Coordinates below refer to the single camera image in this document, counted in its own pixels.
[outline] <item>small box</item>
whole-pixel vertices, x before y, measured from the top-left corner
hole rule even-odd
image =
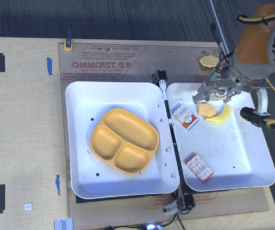
[[[214,173],[209,165],[198,155],[193,156],[185,165],[202,181],[205,182]]]
[[[185,106],[180,105],[173,113],[172,116],[188,131],[197,122],[195,117]]]

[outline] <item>banana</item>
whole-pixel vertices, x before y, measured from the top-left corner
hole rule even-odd
[[[214,117],[206,117],[206,121],[210,121],[214,124],[222,124],[224,123],[231,115],[231,107],[229,105],[226,105],[223,109],[223,111]]]

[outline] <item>table surface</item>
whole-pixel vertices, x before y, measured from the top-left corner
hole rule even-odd
[[[64,39],[0,38],[6,71],[0,72],[0,184],[6,207],[0,230],[49,230],[69,217],[58,44]],[[75,40],[79,43],[190,46],[209,43]],[[53,74],[47,71],[52,59]],[[183,220],[187,229],[275,230],[275,204],[264,188],[269,211]],[[24,210],[32,202],[33,210]],[[181,229],[175,221],[166,229]]]

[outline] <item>yellow lid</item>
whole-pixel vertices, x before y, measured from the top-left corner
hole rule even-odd
[[[95,127],[91,140],[94,154],[114,167],[137,174],[146,168],[159,146],[157,130],[135,114],[115,108]]]
[[[208,68],[212,68],[212,67],[216,67],[216,65],[218,64],[219,58],[209,55],[209,56],[203,56],[199,59],[200,64],[203,67],[208,67]]]

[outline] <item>blue tape strip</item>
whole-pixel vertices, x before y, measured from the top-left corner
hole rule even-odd
[[[52,75],[52,59],[47,57],[47,69],[49,76]]]
[[[60,195],[60,176],[56,176],[57,194]]]

